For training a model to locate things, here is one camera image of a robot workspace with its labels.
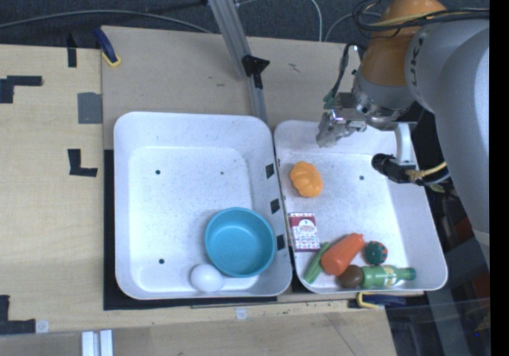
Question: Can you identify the black cylinder on white bracket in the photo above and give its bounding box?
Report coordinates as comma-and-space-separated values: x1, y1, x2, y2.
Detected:
371, 122, 419, 185

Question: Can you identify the orange toy carrot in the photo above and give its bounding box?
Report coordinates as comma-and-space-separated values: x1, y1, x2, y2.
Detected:
320, 232, 365, 277

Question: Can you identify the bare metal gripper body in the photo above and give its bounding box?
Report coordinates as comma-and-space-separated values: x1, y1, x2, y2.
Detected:
331, 92, 406, 134

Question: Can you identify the white plastic tray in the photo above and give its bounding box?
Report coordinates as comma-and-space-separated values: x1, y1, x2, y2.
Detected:
113, 110, 293, 300
273, 119, 449, 295

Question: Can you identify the orange toy pumpkin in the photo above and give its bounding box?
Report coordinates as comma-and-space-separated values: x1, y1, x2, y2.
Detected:
289, 161, 324, 199

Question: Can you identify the green and orange ball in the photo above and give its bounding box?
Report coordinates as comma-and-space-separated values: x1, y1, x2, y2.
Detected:
364, 240, 389, 267

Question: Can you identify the blue bowl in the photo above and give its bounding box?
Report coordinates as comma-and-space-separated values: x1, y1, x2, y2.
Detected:
204, 207, 277, 279

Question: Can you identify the white egg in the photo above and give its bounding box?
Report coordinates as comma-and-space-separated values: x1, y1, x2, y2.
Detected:
189, 263, 226, 293

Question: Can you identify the red and white carton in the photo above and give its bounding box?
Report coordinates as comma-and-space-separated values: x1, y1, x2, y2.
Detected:
287, 211, 321, 253

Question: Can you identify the brown toy kiwi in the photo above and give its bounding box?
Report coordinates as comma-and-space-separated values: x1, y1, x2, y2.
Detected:
337, 265, 364, 289

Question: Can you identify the green bottle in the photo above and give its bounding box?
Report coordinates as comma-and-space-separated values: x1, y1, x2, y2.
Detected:
359, 265, 418, 289

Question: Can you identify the pale wood board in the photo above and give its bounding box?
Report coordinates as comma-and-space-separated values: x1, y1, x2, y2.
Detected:
101, 25, 429, 310

